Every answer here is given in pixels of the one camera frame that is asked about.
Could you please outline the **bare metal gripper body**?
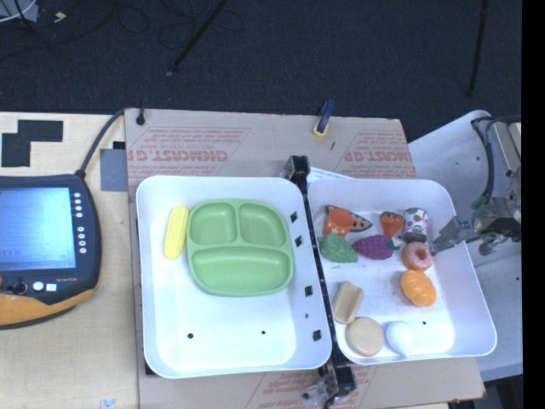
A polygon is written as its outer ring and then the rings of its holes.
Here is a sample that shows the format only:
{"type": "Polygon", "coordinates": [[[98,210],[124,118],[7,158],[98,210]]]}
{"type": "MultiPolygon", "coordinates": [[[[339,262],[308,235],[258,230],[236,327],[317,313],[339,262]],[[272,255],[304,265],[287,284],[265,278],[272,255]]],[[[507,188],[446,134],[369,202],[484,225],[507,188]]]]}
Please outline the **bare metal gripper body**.
{"type": "Polygon", "coordinates": [[[521,240],[521,214],[513,201],[485,196],[471,203],[473,229],[486,244],[521,240]]]}

